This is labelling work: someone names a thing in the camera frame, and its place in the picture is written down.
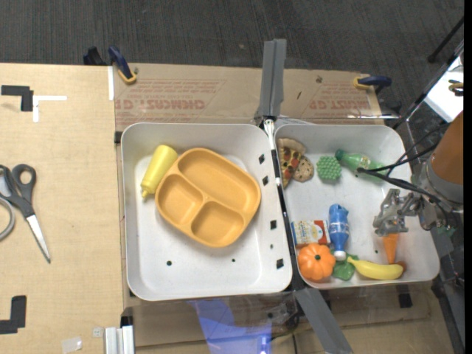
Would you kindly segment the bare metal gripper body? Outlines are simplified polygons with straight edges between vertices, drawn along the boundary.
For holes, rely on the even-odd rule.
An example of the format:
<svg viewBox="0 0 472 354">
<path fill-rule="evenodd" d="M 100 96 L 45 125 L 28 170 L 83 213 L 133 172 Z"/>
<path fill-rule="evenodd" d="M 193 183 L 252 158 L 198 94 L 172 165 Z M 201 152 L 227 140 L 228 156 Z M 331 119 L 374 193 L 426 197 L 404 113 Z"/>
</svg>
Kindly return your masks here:
<svg viewBox="0 0 472 354">
<path fill-rule="evenodd" d="M 410 192 L 408 195 L 399 197 L 399 204 L 397 207 L 397 218 L 400 225 L 403 227 L 403 231 L 407 231 L 405 225 L 405 218 L 407 216 L 417 216 L 420 222 L 420 226 L 423 230 L 429 231 L 428 213 L 425 198 L 417 193 Z"/>
</svg>

